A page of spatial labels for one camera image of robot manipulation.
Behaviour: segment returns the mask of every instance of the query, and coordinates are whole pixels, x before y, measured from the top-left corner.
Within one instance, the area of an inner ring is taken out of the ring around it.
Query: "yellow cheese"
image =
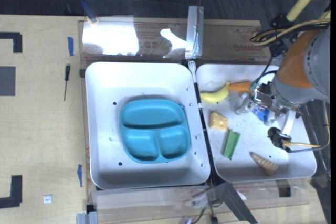
[[[217,114],[216,112],[211,113],[210,128],[226,132],[227,131],[227,118]]]

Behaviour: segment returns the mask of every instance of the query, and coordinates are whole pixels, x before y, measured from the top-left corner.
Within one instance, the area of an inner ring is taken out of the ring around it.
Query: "blue tape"
[[[80,185],[80,187],[82,187],[83,186],[83,181],[82,181],[82,166],[80,164],[78,164],[77,175],[78,175],[78,179],[79,179],[79,185]]]
[[[96,23],[97,19],[96,19],[95,15],[92,11],[91,6],[83,0],[80,1],[80,6],[85,10],[85,12],[88,15],[89,19],[91,20],[91,22]]]
[[[68,37],[68,49],[69,49],[70,56],[74,56],[73,43],[74,43],[74,39],[72,37]]]

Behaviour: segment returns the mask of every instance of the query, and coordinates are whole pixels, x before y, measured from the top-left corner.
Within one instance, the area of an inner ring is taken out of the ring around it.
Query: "yellow cable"
[[[329,128],[329,121],[328,121],[328,115],[327,115],[327,110],[324,110],[324,116],[325,116],[325,122],[327,126],[327,132],[328,132],[328,143],[327,145],[330,144],[330,128]],[[284,147],[289,147],[289,146],[308,146],[308,147],[320,147],[320,145],[311,145],[311,144],[306,144],[306,143],[295,143],[295,142],[290,142],[287,140],[282,140],[282,144]]]
[[[256,46],[263,46],[263,45],[267,45],[271,42],[273,42],[274,40],[282,37],[283,35],[287,34],[287,33],[290,33],[292,32],[293,30],[301,27],[301,26],[305,26],[305,25],[314,25],[314,24],[320,24],[320,23],[329,23],[330,22],[330,19],[318,19],[318,20],[309,20],[307,22],[303,22],[303,23],[300,23],[300,24],[297,24],[297,25],[294,25],[284,31],[282,31],[281,33],[279,33],[277,36],[275,37],[272,37],[264,42],[260,42],[260,43],[255,43]]]
[[[252,38],[254,39],[254,41],[260,41],[269,34],[272,34],[272,33],[275,33],[275,32],[282,32],[282,31],[285,31],[285,30],[286,29],[271,29],[271,30],[268,30],[266,32],[263,32],[263,33],[259,34],[258,36],[257,36],[257,34],[259,32],[255,32],[255,33],[253,33]]]
[[[306,143],[289,142],[289,141],[286,141],[286,140],[282,140],[282,144],[283,144],[285,147],[289,147],[289,146],[320,147],[320,145],[312,145],[312,144],[306,144]]]

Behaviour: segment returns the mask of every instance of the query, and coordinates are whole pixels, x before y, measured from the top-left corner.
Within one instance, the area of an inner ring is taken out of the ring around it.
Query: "green object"
[[[232,155],[236,149],[236,146],[238,144],[240,138],[239,133],[235,133],[232,130],[229,130],[229,134],[227,136],[225,148],[223,151],[223,156],[227,158],[232,158]]]
[[[251,86],[250,86],[249,90],[250,90],[250,91],[254,91],[255,88],[256,88],[257,86],[258,86],[258,83],[257,83],[257,81],[255,80],[255,81],[253,81],[253,82],[251,83]]]

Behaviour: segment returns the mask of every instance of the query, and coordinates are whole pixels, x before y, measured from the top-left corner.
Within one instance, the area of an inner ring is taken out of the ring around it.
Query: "wooden board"
[[[0,209],[0,223],[75,223],[86,209],[86,158],[79,78],[78,20],[0,16],[0,31],[20,32],[23,53],[0,39],[0,66],[16,67],[16,94],[0,97],[0,197],[23,176],[23,202]],[[68,37],[75,41],[69,56]],[[66,100],[65,66],[71,64]],[[82,165],[83,187],[77,176]],[[44,204],[43,196],[52,195]]]

